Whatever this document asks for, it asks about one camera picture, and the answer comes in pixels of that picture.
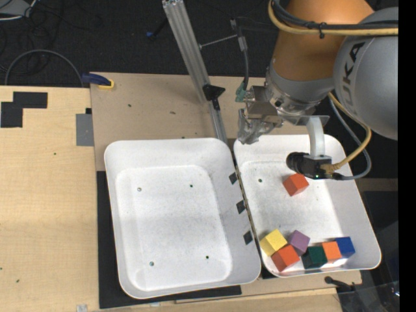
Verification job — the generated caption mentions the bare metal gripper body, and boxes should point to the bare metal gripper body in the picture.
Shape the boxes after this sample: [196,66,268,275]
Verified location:
[244,85,317,128]

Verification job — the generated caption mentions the red cube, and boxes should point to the red cube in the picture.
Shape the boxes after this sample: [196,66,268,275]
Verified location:
[282,172,310,197]
[270,244,302,273]

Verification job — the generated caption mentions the white plastic tray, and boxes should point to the white plastic tray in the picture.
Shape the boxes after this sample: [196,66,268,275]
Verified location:
[233,133,382,279]
[103,136,263,300]

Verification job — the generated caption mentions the brown flat board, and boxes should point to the brown flat board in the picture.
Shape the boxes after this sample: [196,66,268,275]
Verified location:
[88,72,363,306]

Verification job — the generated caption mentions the yellow cube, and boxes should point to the yellow cube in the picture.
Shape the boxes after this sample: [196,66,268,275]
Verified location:
[259,228,289,257]

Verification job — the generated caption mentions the purple cube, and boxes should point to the purple cube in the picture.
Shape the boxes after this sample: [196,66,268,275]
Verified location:
[287,229,311,257]

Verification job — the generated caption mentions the dark green cube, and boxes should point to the dark green cube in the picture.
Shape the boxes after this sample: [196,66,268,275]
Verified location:
[301,246,328,270]

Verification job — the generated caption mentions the orange cube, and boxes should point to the orange cube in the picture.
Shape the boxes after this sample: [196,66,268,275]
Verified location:
[321,240,343,262]

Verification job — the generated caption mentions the blue cube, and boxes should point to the blue cube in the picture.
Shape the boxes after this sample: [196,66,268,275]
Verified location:
[334,236,356,259]

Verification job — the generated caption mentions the black cylinder on white bracket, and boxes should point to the black cylinder on white bracket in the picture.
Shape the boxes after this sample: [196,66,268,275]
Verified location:
[285,115,333,180]

